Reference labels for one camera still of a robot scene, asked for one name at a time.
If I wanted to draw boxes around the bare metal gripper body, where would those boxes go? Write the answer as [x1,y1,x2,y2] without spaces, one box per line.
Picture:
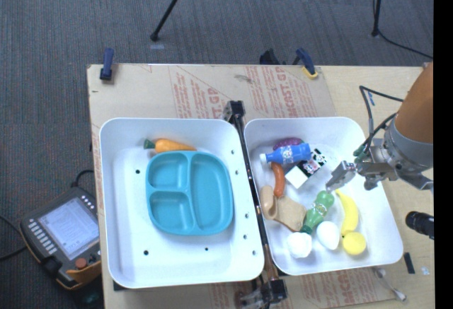
[355,146,435,192]

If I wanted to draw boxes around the black and white milk carton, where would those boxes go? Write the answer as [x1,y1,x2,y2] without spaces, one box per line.
[285,148,328,190]

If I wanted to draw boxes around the yellow banana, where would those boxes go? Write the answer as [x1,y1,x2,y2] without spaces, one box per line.
[335,188,360,236]

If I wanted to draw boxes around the green bottle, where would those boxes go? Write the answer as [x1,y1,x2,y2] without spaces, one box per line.
[300,190,336,235]

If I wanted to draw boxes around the white plastic tray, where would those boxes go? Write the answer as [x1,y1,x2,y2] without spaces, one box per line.
[243,116,405,276]
[98,117,266,290]

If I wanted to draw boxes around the blue bottle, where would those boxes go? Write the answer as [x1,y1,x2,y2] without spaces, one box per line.
[259,143,313,165]

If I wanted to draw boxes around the tan bread slice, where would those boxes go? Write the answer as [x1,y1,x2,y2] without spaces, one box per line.
[273,195,307,233]

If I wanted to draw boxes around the purple grapes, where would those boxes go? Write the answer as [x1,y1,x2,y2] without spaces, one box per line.
[273,137,306,152]

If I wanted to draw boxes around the orange sausage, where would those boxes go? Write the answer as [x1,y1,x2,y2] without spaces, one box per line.
[270,161,287,199]

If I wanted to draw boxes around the white egg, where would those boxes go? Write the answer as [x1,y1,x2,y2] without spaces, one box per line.
[315,221,341,251]

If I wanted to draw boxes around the yellow lemon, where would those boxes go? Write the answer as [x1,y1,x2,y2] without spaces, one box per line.
[342,231,367,256]

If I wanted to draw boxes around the white garlic bulb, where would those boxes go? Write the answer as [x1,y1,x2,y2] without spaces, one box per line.
[286,231,314,260]

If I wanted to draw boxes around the thin black and white rod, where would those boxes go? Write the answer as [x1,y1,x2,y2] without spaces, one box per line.
[231,113,280,280]

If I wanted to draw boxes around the blue divided plate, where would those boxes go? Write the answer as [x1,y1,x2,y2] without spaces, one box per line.
[145,150,235,236]

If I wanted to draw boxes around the brown cardboard board red print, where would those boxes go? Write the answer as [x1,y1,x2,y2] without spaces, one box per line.
[86,63,408,309]

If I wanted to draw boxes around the orange carrot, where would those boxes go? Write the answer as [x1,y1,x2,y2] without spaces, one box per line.
[143,138,197,154]

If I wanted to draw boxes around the black cylinder on white bracket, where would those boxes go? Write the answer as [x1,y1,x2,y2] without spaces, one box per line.
[405,210,435,240]

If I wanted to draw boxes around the black block with thin wires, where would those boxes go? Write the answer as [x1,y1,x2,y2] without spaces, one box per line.
[236,277,289,309]
[222,100,246,122]

